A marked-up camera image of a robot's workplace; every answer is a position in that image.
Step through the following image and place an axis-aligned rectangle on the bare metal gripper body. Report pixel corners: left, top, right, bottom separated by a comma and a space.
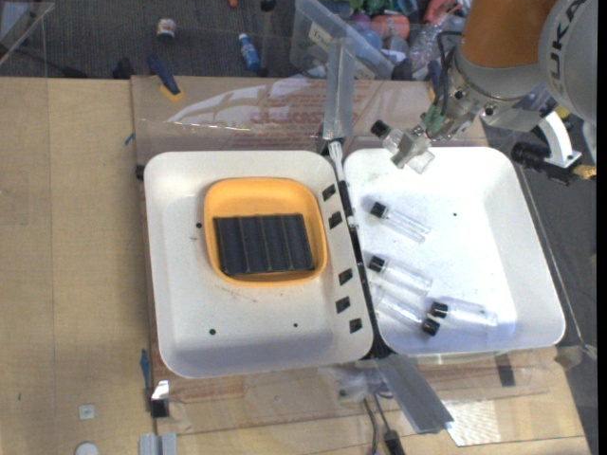
418, 77, 500, 142

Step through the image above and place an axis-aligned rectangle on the clear bottle with black cap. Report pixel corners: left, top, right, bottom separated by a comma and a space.
428, 298, 500, 328
368, 200, 432, 245
366, 254, 434, 296
370, 118, 436, 175
374, 285, 443, 337

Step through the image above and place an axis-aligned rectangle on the white plastic tray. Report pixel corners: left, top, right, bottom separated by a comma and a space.
341, 146, 567, 356
143, 149, 376, 379

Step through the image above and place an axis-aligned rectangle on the clear plastic bin of toys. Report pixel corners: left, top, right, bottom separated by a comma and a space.
290, 0, 477, 81

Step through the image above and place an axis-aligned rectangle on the orange bowl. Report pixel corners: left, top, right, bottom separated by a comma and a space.
202, 176, 330, 284

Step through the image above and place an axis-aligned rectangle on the black ribbed square tray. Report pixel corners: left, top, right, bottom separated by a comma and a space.
212, 212, 317, 277

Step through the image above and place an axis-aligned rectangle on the blue bottle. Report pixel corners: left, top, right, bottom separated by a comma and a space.
237, 32, 262, 72

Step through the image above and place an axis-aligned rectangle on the black cylinder on white bracket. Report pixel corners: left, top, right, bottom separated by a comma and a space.
510, 110, 584, 187

